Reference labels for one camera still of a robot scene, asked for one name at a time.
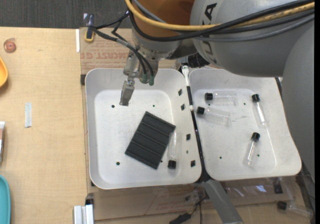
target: light wood tabletop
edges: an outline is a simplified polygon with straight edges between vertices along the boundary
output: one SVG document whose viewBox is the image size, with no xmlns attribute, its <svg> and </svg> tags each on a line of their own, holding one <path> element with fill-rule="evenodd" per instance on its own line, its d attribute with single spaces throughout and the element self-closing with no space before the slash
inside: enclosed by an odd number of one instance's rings
<svg viewBox="0 0 320 224">
<path fill-rule="evenodd" d="M 3 48 L 9 38 L 15 38 L 13 53 Z M 0 57 L 8 69 L 8 80 L 0 88 L 0 121 L 6 122 L 0 175 L 10 187 L 11 224 L 72 223 L 73 207 L 84 205 L 88 194 L 76 30 L 2 27 L 0 44 Z M 30 127 L 25 127 L 26 103 L 32 105 Z M 303 203 L 299 188 L 295 193 Z M 278 213 L 274 202 L 236 208 L 245 223 L 309 223 Z M 221 223 L 215 210 L 203 211 L 204 223 Z M 170 213 L 97 223 L 168 223 L 177 216 Z M 197 210 L 188 223 L 199 222 Z"/>
</svg>

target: black cap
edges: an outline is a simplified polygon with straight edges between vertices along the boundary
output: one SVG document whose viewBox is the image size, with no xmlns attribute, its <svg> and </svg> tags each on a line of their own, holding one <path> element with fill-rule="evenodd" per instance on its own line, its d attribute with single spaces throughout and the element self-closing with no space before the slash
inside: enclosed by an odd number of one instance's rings
<svg viewBox="0 0 320 224">
<path fill-rule="evenodd" d="M 257 132 L 252 133 L 251 139 L 253 139 L 255 142 L 258 142 L 260 139 L 260 134 Z"/>
<path fill-rule="evenodd" d="M 205 100 L 212 100 L 214 98 L 212 93 L 205 93 L 204 96 Z"/>
<path fill-rule="evenodd" d="M 287 208 L 287 203 L 284 201 L 278 201 L 276 206 L 278 209 L 285 210 Z"/>
<path fill-rule="evenodd" d="M 176 164 L 177 162 L 176 161 L 174 161 L 174 160 L 169 160 L 169 162 L 168 162 L 168 168 L 169 169 L 175 169 L 176 168 Z"/>
<path fill-rule="evenodd" d="M 205 109 L 203 107 L 201 107 L 201 106 L 198 106 L 196 111 L 197 111 L 197 114 L 200 114 L 200 115 L 204 115 L 205 114 L 204 113 Z"/>
<path fill-rule="evenodd" d="M 255 102 L 259 102 L 259 101 L 260 101 L 259 95 L 258 95 L 258 94 L 252 95 L 252 101 L 253 101 L 254 103 L 255 103 Z"/>
</svg>

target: glass vial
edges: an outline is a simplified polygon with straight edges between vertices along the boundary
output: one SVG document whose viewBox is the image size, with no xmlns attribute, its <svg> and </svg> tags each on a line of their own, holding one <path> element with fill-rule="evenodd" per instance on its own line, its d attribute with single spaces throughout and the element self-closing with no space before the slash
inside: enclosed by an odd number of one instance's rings
<svg viewBox="0 0 320 224">
<path fill-rule="evenodd" d="M 173 132 L 170 135 L 169 139 L 169 145 L 168 145 L 168 152 L 167 152 L 167 157 L 168 157 L 168 168 L 169 169 L 175 169 L 177 166 L 177 161 L 179 159 L 179 148 L 180 148 L 180 143 L 181 143 L 181 136 Z"/>
<path fill-rule="evenodd" d="M 250 168 L 253 168 L 256 162 L 256 157 L 259 151 L 259 139 L 260 139 L 260 134 L 257 132 L 254 132 L 251 136 L 247 151 L 245 152 L 245 158 L 243 160 L 244 161 L 243 163 L 244 165 L 247 165 Z"/>
<path fill-rule="evenodd" d="M 256 119 L 256 122 L 258 124 L 258 126 L 260 127 L 266 127 L 266 116 L 264 113 L 264 110 L 262 108 L 262 104 L 260 101 L 260 97 L 258 94 L 254 94 L 252 95 L 252 101 L 253 101 L 253 111 L 254 111 L 254 116 Z"/>
<path fill-rule="evenodd" d="M 205 93 L 206 101 L 212 100 L 215 104 L 237 104 L 237 93 L 235 91 L 214 91 L 212 93 Z"/>
<path fill-rule="evenodd" d="M 229 126 L 230 124 L 230 113 L 227 111 L 223 111 L 213 107 L 198 107 L 197 115 L 203 116 L 205 119 L 209 121 L 213 121 L 215 123 L 223 124 L 225 126 Z"/>
<path fill-rule="evenodd" d="M 280 210 L 296 213 L 300 216 L 308 218 L 309 220 L 313 218 L 313 213 L 314 213 L 313 210 L 305 206 L 295 204 L 293 201 L 289 201 L 289 202 L 278 201 L 276 205 Z"/>
</svg>

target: black connector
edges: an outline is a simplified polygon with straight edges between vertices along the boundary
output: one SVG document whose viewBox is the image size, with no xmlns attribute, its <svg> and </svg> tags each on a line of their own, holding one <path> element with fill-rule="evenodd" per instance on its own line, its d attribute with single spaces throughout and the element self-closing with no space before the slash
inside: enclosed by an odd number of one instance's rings
<svg viewBox="0 0 320 224">
<path fill-rule="evenodd" d="M 178 218 L 176 218 L 176 219 L 174 219 L 174 220 L 171 220 L 171 221 L 169 222 L 169 224 L 181 224 L 181 223 L 187 221 L 187 220 L 190 219 L 190 218 L 191 218 L 191 214 L 185 213 L 185 214 L 183 214 L 183 215 L 179 215 Z"/>
</svg>

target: test tube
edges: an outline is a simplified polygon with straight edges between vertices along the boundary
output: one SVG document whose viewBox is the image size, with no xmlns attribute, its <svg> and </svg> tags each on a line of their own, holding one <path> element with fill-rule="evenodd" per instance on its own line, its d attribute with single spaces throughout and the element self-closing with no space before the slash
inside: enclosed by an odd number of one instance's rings
<svg viewBox="0 0 320 224">
<path fill-rule="evenodd" d="M 264 110 L 262 108 L 262 104 L 260 101 L 260 97 L 259 94 L 254 94 L 252 95 L 252 101 L 253 101 L 253 111 L 254 111 L 254 116 L 256 119 L 256 122 L 258 124 L 258 126 L 260 127 L 266 127 L 266 116 L 264 113 Z"/>
<path fill-rule="evenodd" d="M 215 104 L 237 104 L 237 93 L 235 91 L 214 91 L 212 93 L 205 93 L 206 101 L 212 100 Z"/>
<path fill-rule="evenodd" d="M 230 113 L 213 107 L 198 107 L 197 114 L 203 116 L 208 121 L 213 121 L 225 126 L 230 125 Z"/>
<path fill-rule="evenodd" d="M 253 168 L 259 151 L 260 134 L 254 132 L 251 136 L 247 151 L 245 152 L 244 165 Z"/>
<path fill-rule="evenodd" d="M 167 157 L 169 159 L 168 161 L 168 168 L 169 169 L 175 169 L 177 166 L 177 161 L 180 157 L 180 143 L 181 143 L 181 136 L 176 133 L 173 132 L 170 135 L 170 139 L 169 139 L 169 145 L 168 145 L 168 152 L 167 152 Z"/>
<path fill-rule="evenodd" d="M 309 220 L 313 218 L 313 210 L 305 206 L 296 204 L 294 201 L 278 201 L 276 205 L 280 210 L 296 213 L 298 215 L 308 218 Z"/>
</svg>

